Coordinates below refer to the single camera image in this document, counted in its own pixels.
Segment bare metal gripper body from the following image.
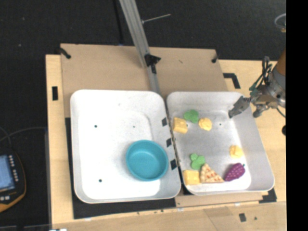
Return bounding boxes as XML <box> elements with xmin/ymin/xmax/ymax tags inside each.
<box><xmin>250</xmin><ymin>84</ymin><xmax>286</xmax><ymax>108</ymax></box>

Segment yellow crinkled pastry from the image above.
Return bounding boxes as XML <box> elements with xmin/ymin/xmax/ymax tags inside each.
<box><xmin>229</xmin><ymin>144</ymin><xmax>244</xmax><ymax>159</ymax></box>
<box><xmin>198</xmin><ymin>117</ymin><xmax>213</xmax><ymax>132</ymax></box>

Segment white plastic tray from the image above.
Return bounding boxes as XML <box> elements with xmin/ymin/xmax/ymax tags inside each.
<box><xmin>166</xmin><ymin>90</ymin><xmax>276</xmax><ymax>197</ymax></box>
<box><xmin>69</xmin><ymin>89</ymin><xmax>182</xmax><ymax>205</ymax></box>

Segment green broccoli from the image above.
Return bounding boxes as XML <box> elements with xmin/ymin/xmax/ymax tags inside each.
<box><xmin>189</xmin><ymin>153</ymin><xmax>206</xmax><ymax>171</ymax></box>
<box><xmin>183</xmin><ymin>109</ymin><xmax>200</xmax><ymax>125</ymax></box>

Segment yellow cheese block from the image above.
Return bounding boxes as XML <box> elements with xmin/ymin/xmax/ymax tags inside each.
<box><xmin>182</xmin><ymin>169</ymin><xmax>201</xmax><ymax>186</ymax></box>
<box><xmin>172</xmin><ymin>116</ymin><xmax>189</xmax><ymax>134</ymax></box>

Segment purple grapes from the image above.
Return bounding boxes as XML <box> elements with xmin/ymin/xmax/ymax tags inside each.
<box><xmin>224</xmin><ymin>162</ymin><xmax>246</xmax><ymax>182</ymax></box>

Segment pizza slice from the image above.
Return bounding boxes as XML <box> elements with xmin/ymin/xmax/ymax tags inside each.
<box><xmin>199</xmin><ymin>163</ymin><xmax>225</xmax><ymax>184</ymax></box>

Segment thin black and white rod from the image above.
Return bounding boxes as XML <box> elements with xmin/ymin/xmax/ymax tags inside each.
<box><xmin>165</xmin><ymin>98</ymin><xmax>183</xmax><ymax>178</ymax></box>

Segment blue bowl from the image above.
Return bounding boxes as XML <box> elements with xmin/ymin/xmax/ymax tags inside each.
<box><xmin>125</xmin><ymin>139</ymin><xmax>169</xmax><ymax>182</ymax></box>

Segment brown cardboard board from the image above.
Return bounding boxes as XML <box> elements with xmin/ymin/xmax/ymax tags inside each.
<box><xmin>59</xmin><ymin>43</ymin><xmax>268</xmax><ymax>208</ymax></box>

